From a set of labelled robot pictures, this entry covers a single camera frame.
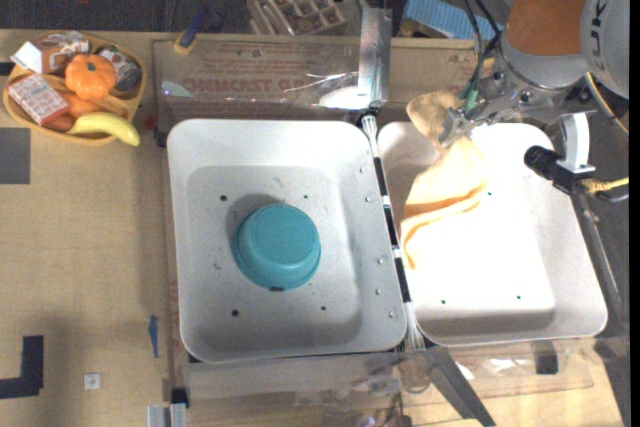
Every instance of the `small white square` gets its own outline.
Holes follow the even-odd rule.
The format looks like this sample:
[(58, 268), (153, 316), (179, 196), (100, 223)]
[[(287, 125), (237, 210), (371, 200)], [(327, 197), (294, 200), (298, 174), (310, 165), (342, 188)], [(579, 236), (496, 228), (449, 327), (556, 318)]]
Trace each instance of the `small white square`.
[(84, 374), (84, 389), (85, 390), (99, 390), (100, 389), (100, 374)]

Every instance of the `wooden surface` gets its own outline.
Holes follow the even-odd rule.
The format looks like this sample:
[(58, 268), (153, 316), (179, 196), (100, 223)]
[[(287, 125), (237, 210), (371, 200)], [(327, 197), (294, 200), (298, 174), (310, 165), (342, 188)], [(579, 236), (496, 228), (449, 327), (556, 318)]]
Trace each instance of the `wooden surface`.
[[(0, 61), (36, 34), (0, 30)], [(169, 37), (95, 34), (135, 52), (148, 70), (154, 69), (153, 42)], [(404, 62), (413, 65), (396, 65), (404, 79), (394, 81), (406, 85), (393, 93), (399, 102), (420, 92), (415, 89), (420, 81), (435, 87), (453, 80), (452, 73), (460, 75), (455, 80), (464, 80), (470, 45), (446, 43), (451, 48), (444, 53), (425, 52), (419, 41), (398, 43), (406, 49)], [(438, 71), (434, 63), (443, 59)], [(456, 63), (467, 71), (447, 67)], [(437, 80), (429, 83), (430, 77)], [(134, 120), (140, 147), (117, 141), (84, 147), (32, 133), (31, 183), (0, 185), (0, 378), (18, 376), (23, 336), (44, 335), (45, 344), (44, 388), (37, 397), (0, 400), (1, 426), (143, 426), (148, 405), (166, 404), (174, 377), (163, 201), (167, 184), (161, 169), (166, 154), (144, 128), (146, 118), (156, 114), (154, 85), (147, 86)], [(16, 126), (0, 110), (0, 127)], [(160, 331), (157, 358), (148, 335), (152, 315)], [(101, 388), (84, 390), (83, 375), (92, 372), (100, 373)], [(621, 426), (597, 360), (591, 376), (593, 386), (587, 388), (487, 398), (485, 404), (498, 425)], [(435, 402), (409, 413), (415, 425), (477, 425), (454, 423), (458, 417), (451, 407)], [(323, 425), (313, 408), (262, 419), (247, 410), (216, 422), (205, 413), (190, 411), (190, 427)]]

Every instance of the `orange pumpkin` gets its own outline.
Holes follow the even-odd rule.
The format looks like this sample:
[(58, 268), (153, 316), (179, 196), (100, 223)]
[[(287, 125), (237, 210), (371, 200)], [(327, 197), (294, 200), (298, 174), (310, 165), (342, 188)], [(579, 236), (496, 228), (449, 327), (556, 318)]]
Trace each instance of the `orange pumpkin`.
[(106, 57), (77, 54), (67, 65), (65, 84), (83, 100), (104, 98), (116, 85), (116, 71)]

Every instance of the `towel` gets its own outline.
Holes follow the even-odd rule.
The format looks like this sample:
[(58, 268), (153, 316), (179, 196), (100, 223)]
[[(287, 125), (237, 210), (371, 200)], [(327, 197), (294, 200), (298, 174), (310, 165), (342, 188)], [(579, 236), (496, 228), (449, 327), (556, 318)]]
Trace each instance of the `towel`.
[(487, 163), (473, 141), (463, 136), (444, 148), (438, 140), (447, 109), (459, 105), (454, 93), (443, 90), (419, 96), (407, 106), (413, 125), (439, 152), (437, 160), (415, 178), (402, 215), (402, 254), (410, 269), (415, 269), (421, 255), (429, 251), (423, 241), (418, 243), (420, 229), (472, 210), (486, 192)]

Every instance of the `blue lid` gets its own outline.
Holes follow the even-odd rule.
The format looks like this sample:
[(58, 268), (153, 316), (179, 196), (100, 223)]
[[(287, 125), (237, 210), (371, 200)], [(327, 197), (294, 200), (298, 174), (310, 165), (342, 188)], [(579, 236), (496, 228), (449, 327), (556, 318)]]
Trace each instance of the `blue lid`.
[(262, 207), (240, 224), (233, 256), (243, 274), (269, 290), (289, 290), (311, 279), (320, 264), (318, 230), (302, 210)]

